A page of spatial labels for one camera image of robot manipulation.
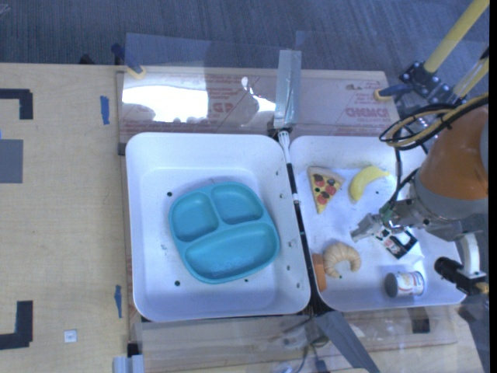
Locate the black and white carton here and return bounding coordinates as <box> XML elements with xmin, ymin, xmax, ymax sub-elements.
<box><xmin>374</xmin><ymin>225</ymin><xmax>419</xmax><ymax>261</ymax></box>

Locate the black cylinder on white bracket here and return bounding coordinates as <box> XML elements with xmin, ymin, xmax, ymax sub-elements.
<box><xmin>433</xmin><ymin>232</ymin><xmax>488</xmax><ymax>297</ymax></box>

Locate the small white can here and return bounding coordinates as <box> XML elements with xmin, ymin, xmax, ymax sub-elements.
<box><xmin>384</xmin><ymin>270</ymin><xmax>426</xmax><ymax>299</ymax></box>

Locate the white plastic tray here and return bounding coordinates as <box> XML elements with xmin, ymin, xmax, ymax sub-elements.
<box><xmin>289</xmin><ymin>134</ymin><xmax>467</xmax><ymax>314</ymax></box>
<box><xmin>124</xmin><ymin>131</ymin><xmax>312</xmax><ymax>323</ymax></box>

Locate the yellow banana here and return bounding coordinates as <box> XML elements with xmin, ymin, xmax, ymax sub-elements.
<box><xmin>348</xmin><ymin>164</ymin><xmax>391</xmax><ymax>204</ymax></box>

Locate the toy pizza slice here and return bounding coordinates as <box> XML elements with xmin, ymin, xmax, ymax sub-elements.
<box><xmin>307</xmin><ymin>166</ymin><xmax>346</xmax><ymax>215</ymax></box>

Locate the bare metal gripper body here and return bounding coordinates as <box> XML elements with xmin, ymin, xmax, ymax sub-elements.
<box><xmin>381</xmin><ymin>198</ymin><xmax>431</xmax><ymax>232</ymax></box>

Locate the orange toy carrot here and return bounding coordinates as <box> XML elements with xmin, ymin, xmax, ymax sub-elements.
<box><xmin>311</xmin><ymin>253</ymin><xmax>328</xmax><ymax>293</ymax></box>

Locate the tan toy croissant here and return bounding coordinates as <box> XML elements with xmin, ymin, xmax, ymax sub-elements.
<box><xmin>321</xmin><ymin>241</ymin><xmax>363</xmax><ymax>280</ymax></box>

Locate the blue divided plate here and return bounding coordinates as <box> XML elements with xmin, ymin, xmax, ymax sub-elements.
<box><xmin>168</xmin><ymin>181</ymin><xmax>281</xmax><ymax>286</ymax></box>

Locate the brown cardboard board red print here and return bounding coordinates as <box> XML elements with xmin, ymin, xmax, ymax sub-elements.
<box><xmin>116</xmin><ymin>66</ymin><xmax>467</xmax><ymax>359</ymax></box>

